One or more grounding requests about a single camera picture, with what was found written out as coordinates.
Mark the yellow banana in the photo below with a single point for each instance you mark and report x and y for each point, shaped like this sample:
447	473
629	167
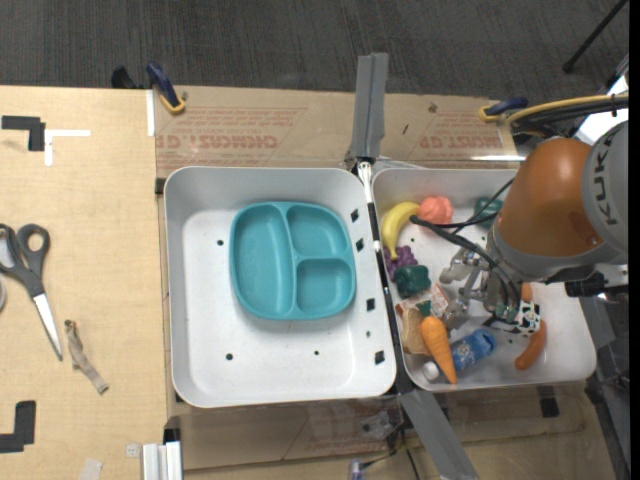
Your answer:
392	223

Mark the pink toy pumpkin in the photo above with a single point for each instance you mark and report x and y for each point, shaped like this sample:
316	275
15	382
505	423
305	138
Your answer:
436	210

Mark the blue label plastic bottle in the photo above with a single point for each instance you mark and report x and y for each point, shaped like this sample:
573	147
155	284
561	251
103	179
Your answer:
472	348

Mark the tan bread slice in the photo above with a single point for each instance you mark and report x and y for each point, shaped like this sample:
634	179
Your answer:
412	333

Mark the black cylinder on white bracket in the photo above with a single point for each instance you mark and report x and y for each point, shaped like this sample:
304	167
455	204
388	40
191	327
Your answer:
585	285

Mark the purple grapes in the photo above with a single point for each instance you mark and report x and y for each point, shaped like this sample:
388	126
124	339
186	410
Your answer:
402	260

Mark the orange sausage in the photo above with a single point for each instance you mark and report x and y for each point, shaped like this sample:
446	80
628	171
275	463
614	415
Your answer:
534	348

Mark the white plastic tray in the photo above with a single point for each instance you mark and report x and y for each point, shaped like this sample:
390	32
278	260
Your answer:
565	348
280	358

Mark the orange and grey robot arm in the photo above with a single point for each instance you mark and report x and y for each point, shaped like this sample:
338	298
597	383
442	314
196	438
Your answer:
550	203

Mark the orange carrot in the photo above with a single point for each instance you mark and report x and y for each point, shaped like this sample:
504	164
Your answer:
439	343

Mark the grey cloth strip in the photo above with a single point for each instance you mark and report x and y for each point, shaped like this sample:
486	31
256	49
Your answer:
80	353

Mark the teal divided plate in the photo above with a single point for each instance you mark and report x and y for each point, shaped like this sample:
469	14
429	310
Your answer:
265	263

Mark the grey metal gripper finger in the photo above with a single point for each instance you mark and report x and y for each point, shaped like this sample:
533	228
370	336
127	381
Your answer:
459	313
456	271

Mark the brown cardboard board red print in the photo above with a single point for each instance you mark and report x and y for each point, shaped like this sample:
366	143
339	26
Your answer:
280	133

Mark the green toy pepper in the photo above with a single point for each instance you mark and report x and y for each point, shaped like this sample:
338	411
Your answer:
412	279

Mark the red and white packet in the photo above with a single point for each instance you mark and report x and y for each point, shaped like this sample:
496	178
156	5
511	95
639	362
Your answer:
439	298

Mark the black tripod leg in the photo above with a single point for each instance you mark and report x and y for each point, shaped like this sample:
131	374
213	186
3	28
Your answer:
595	35

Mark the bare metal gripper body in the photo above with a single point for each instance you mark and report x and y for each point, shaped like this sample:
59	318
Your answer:
492	288

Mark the teal round toy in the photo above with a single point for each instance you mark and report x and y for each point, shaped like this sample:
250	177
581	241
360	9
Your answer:
484	207

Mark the cow print carton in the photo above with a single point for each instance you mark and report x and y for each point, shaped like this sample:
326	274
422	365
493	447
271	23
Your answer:
530	318

